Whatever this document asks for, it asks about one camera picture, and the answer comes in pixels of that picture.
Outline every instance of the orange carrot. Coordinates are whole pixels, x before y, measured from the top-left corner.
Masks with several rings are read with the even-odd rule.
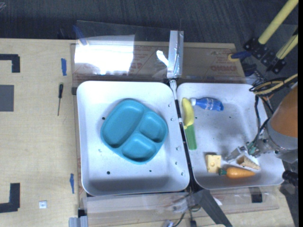
[[[250,170],[231,166],[231,167],[227,168],[226,170],[220,168],[219,175],[226,175],[229,178],[236,179],[236,178],[254,176],[255,173]]]

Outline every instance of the plastic water bottle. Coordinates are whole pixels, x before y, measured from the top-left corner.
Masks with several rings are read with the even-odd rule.
[[[207,110],[223,111],[224,109],[221,101],[211,97],[203,97],[200,99],[191,98],[190,102],[192,106],[198,105],[199,107]]]

